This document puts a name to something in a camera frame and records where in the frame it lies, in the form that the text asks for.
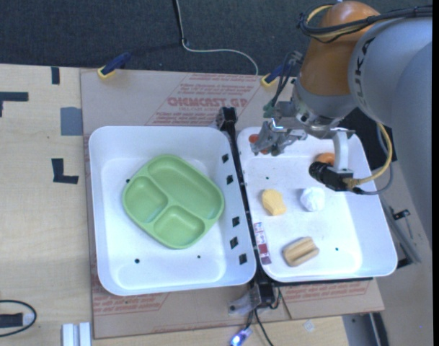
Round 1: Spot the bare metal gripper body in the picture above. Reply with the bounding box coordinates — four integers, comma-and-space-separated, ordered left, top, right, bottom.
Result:
267, 101, 346, 139

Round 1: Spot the small orange toy carrot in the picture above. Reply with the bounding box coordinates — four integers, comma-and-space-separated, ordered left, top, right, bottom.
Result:
248, 133, 271, 155

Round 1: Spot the orange toy fruit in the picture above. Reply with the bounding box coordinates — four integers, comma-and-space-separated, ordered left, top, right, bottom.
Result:
314, 152, 336, 166

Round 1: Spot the yellow toy biscuit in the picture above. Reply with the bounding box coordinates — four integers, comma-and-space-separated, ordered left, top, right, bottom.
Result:
261, 188, 288, 216

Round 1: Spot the white crumpled ball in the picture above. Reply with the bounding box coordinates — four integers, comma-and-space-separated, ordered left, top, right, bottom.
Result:
300, 186, 327, 213

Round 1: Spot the thin black rod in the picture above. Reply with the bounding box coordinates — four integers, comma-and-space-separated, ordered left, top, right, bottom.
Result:
226, 128, 262, 284

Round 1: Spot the white plastic tray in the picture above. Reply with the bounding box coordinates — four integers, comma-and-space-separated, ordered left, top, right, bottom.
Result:
236, 126, 399, 283
88, 125, 257, 297

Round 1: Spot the red and white packet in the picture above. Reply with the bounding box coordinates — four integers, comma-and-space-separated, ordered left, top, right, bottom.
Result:
253, 221, 272, 265

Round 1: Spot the tan toy bread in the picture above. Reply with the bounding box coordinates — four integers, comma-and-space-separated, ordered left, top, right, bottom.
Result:
281, 236, 320, 267

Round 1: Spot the green divided plate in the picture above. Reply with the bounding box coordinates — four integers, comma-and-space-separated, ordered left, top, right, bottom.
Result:
121, 154, 226, 250

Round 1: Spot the brown cardboard board red print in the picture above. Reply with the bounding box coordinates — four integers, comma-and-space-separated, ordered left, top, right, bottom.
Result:
80, 68, 386, 340

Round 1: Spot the black block with thin wires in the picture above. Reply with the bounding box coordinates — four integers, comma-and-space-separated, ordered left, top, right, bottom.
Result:
248, 280, 278, 309
218, 106, 239, 133

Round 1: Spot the black cylinder on white bracket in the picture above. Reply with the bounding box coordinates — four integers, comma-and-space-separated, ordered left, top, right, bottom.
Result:
308, 128, 355, 192

